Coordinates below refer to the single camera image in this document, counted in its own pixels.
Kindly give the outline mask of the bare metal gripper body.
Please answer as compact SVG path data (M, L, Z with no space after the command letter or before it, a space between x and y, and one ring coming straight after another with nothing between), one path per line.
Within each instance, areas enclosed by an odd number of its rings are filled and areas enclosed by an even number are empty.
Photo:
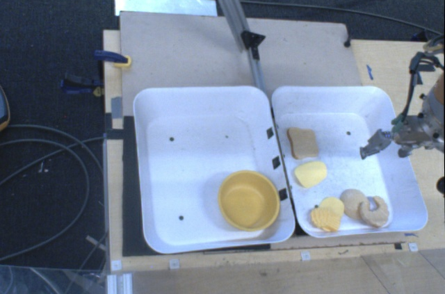
M419 113L391 121L393 141L405 149L436 149L444 151L444 117Z

